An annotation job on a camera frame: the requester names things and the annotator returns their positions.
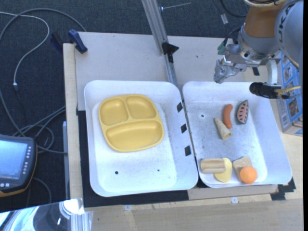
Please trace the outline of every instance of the device screen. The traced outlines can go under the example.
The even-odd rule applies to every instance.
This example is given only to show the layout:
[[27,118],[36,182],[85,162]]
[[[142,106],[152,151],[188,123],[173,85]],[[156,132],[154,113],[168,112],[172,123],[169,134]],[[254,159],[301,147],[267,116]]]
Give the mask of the device screen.
[[0,177],[19,180],[27,143],[0,141]]

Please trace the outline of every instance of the orange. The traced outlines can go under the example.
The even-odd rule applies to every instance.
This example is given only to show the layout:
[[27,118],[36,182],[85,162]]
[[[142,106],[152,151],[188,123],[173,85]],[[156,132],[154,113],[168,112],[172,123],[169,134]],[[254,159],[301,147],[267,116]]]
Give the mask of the orange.
[[258,173],[252,166],[243,167],[240,171],[240,179],[242,182],[251,184],[253,183],[258,177]]

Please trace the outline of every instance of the robotic hand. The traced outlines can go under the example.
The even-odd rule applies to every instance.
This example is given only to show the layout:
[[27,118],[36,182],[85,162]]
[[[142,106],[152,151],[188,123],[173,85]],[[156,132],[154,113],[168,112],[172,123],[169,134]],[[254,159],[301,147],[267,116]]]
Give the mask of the robotic hand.
[[224,82],[247,67],[268,67],[267,83],[253,83],[250,91],[258,96],[277,98],[277,51],[281,50],[299,69],[302,84],[304,0],[244,0],[251,8],[234,44],[217,60],[214,80]]

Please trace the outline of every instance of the blue clip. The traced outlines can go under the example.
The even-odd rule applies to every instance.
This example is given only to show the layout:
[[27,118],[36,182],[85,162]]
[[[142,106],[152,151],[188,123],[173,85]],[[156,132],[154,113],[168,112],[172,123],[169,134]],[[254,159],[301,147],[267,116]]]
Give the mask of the blue clip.
[[88,48],[85,47],[85,45],[83,44],[80,36],[79,36],[79,33],[77,33],[74,29],[71,29],[68,31],[68,37],[69,39],[76,44],[75,48],[81,53],[85,53]]

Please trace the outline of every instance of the toy watermelon slice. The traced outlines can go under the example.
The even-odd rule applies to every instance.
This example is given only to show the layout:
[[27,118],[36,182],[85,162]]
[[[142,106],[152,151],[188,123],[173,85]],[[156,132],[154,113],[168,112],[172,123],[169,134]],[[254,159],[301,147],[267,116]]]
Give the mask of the toy watermelon slice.
[[236,118],[241,124],[245,124],[248,118],[248,100],[243,101],[237,108]]

